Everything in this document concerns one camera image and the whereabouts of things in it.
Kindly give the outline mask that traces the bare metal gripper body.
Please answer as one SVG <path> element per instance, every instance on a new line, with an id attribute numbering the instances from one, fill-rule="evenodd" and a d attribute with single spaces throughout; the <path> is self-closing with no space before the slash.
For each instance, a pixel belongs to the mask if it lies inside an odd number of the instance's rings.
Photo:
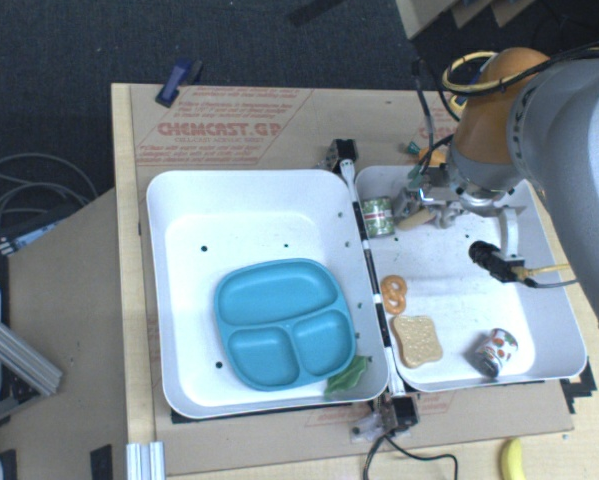
<path id="1" fill-rule="evenodd" d="M 435 215 L 494 215 L 495 203 L 518 184 L 512 166 L 429 167 L 417 176 L 420 203 Z"/>

